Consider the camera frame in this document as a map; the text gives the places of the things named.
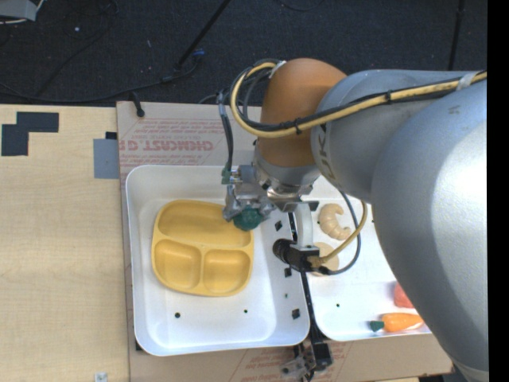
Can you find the black cylinder on white bracket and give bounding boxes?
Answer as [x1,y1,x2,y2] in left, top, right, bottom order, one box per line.
[272,199,321,275]

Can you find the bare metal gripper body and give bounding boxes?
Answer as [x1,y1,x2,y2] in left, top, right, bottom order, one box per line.
[225,164,315,213]

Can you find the thin black rod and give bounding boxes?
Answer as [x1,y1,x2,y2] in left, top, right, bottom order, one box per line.
[287,211,321,346]

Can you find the orange carrot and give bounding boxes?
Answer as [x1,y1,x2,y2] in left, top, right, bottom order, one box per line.
[369,312,425,333]

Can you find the brown cardboard board red print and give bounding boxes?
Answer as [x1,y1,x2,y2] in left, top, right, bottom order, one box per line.
[115,100,455,382]

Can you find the black block with thin wires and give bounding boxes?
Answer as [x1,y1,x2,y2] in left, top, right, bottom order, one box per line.
[311,341,332,372]

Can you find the beige round biscuit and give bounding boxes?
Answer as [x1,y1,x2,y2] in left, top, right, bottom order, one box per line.
[313,241,340,273]

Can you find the cream croissant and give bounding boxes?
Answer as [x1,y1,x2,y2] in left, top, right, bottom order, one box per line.
[317,202,353,241]

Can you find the green broccoli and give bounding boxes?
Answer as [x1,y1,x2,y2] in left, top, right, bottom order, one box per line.
[231,207,264,232]

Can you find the white plastic tray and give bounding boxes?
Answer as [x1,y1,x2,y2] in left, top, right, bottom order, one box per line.
[298,173,434,342]
[125,164,312,357]

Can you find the pink rounded toy food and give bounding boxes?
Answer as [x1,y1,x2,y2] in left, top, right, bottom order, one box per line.
[393,282,415,310]

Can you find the yellow divided plate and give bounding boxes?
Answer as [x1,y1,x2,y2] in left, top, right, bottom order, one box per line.
[150,198,255,298]

